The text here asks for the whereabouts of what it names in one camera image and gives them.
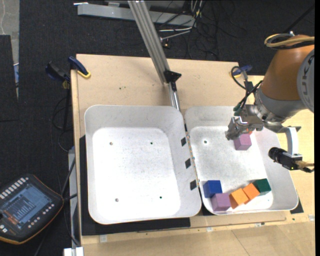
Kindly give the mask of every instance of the orange cube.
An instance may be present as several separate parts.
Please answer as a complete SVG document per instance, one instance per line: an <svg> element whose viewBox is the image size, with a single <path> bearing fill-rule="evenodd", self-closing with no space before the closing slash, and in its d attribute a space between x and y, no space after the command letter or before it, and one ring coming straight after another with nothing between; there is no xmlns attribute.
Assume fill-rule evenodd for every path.
<svg viewBox="0 0 320 256"><path fill-rule="evenodd" d="M249 201L251 201L252 199L254 199L255 197L260 195L259 190L252 183L245 186L243 188L243 191L246 194L246 196L249 198L249 200L247 202L245 202L245 204L247 204Z"/></svg>
<svg viewBox="0 0 320 256"><path fill-rule="evenodd" d="M242 188L239 188L239 189L233 191L229 195L229 198L230 198L230 203L231 203L232 209L235 209L239 205L242 205L245 202L249 201L249 198L247 197L246 193L244 192L244 190Z"/></svg>

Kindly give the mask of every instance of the black floor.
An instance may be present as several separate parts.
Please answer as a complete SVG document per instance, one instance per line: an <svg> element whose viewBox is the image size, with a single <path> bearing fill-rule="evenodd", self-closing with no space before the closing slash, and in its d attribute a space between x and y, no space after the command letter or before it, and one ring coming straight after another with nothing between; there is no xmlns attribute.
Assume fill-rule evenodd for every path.
<svg viewBox="0 0 320 256"><path fill-rule="evenodd" d="M0 73L0 90L8 90L7 97L0 95L0 184L19 174L32 173L53 190L61 191L68 171L68 153L60 146L69 149L73 140L72 132L67 132L61 136L59 145L61 131L52 127L54 108L66 91L60 82L47 76L45 67L49 61L68 70L68 57L80 53L149 56L135 22L78 16L73 2L80 1L20 2L18 103L12 94L12 76L6 75L10 73L12 60L0 58L0 69L6 68ZM265 38L284 32L314 3L314 0L207 1L197 28L190 35L172 39L170 48L164 51L167 58L252 65L249 75L263 75L275 54L264 46ZM315 9L292 30L295 34L314 36ZM4 41L8 39L0 36L1 47ZM62 124L63 116L56 121ZM63 248L71 247L66 226L68 209L66 216L67 221L63 213L54 221L39 255L59 256ZM34 255L43 235L19 246L0 242L0 256Z"/></svg>

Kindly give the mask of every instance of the metal pole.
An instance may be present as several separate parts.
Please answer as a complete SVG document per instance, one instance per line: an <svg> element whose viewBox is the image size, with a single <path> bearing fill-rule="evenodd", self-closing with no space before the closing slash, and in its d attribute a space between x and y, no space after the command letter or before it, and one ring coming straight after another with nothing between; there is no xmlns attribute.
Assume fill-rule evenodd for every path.
<svg viewBox="0 0 320 256"><path fill-rule="evenodd" d="M145 1L137 0L128 1L128 3L161 83L168 84L171 104L174 108L181 111L178 93L176 90L173 90L171 82L167 83L164 75L164 72L170 71L170 68L146 3Z"/></svg>

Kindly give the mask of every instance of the pink cube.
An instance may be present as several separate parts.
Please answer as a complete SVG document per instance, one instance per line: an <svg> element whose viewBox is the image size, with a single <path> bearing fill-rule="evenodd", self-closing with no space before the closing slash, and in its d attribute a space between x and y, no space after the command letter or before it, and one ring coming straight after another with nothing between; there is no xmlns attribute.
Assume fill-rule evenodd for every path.
<svg viewBox="0 0 320 256"><path fill-rule="evenodd" d="M244 133L239 136L239 138L233 140L235 150L247 150L251 147L250 134Z"/></svg>
<svg viewBox="0 0 320 256"><path fill-rule="evenodd" d="M216 193L211 197L212 209L214 212L224 212L231 207L228 193Z"/></svg>

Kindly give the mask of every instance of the wooden table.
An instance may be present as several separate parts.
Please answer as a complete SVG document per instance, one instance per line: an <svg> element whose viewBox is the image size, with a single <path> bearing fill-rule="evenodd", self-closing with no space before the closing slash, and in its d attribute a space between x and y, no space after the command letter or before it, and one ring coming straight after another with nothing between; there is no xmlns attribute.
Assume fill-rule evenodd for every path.
<svg viewBox="0 0 320 256"><path fill-rule="evenodd" d="M84 113L92 105L169 106L166 86L160 83L150 58L78 54L76 58L91 72L84 79L71 71L74 145L80 202L79 138L85 135ZM170 69L181 73L177 81L181 112L192 106L235 106L244 96L229 75L236 62L168 59ZM250 76L257 84L263 76ZM299 153L314 163L314 114L303 110L286 121L302 126L298 132ZM279 134L282 148L287 139ZM191 217L191 227L149 232L81 236L85 255L255 255L273 250L281 255L314 255L315 175L300 170L291 176L303 206L303 213L257 212Z"/></svg>

